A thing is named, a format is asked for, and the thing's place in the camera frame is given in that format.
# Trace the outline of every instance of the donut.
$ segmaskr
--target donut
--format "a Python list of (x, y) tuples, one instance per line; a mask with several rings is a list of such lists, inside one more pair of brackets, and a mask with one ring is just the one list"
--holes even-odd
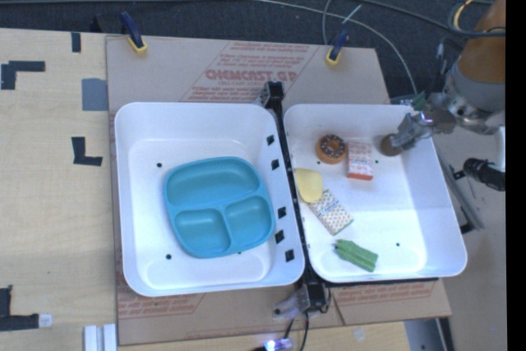
[(337, 164), (347, 155), (347, 143), (339, 136), (324, 135), (316, 143), (316, 155), (326, 164)]

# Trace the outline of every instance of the blue plate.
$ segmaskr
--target blue plate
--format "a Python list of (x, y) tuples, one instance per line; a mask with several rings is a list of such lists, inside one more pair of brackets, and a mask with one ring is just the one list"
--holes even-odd
[(274, 232), (265, 184), (244, 159), (220, 157), (180, 165), (164, 179), (163, 194), (175, 235), (195, 257), (243, 252)]

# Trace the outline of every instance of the table surface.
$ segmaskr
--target table surface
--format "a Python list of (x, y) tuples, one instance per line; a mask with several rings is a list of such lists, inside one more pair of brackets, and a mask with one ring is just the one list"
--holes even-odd
[[(105, 35), (0, 30), (0, 62), (45, 61), (0, 91), (0, 287), (12, 314), (50, 313), (53, 326), (0, 333), (0, 349), (82, 347), (87, 325), (116, 323), (108, 112), (85, 112), (81, 81), (106, 79)], [(100, 167), (72, 165), (72, 137)], [(291, 334), (296, 343), (302, 331)], [(248, 350), (268, 335), (198, 339), (129, 349)], [(307, 349), (409, 350), (403, 322), (309, 330)]]

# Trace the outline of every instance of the robotic arm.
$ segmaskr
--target robotic arm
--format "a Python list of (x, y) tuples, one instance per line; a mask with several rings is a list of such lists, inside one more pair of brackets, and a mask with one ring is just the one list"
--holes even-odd
[[(421, 139), (451, 133), (458, 125), (481, 135), (495, 135), (501, 156), (505, 156), (504, 127), (487, 124), (489, 118), (505, 110), (505, 0), (494, 1), (475, 31), (462, 31), (459, 16), (472, 1), (459, 0), (450, 13), (452, 30), (469, 40), (447, 72), (444, 88), (429, 94), (417, 113), (407, 113), (397, 133), (384, 137), (381, 151), (385, 155), (400, 154)], [(505, 190), (504, 159), (497, 164), (468, 159), (462, 174)]]

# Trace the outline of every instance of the cardboard box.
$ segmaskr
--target cardboard box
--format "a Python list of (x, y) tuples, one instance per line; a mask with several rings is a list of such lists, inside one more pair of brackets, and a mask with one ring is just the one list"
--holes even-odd
[[(220, 293), (147, 298), (134, 293), (122, 274), (113, 120), (135, 101), (256, 102), (266, 81), (281, 81), (284, 109), (299, 103), (388, 104), (376, 53), (344, 48), (336, 67), (325, 63), (327, 47), (204, 39), (147, 37), (137, 54), (126, 36), (106, 40), (108, 106), (116, 248), (120, 345), (283, 332), (273, 306), (293, 285)], [(441, 280), (359, 284), (331, 288), (326, 314), (312, 328), (448, 316)], [(299, 317), (294, 329), (302, 329)]]

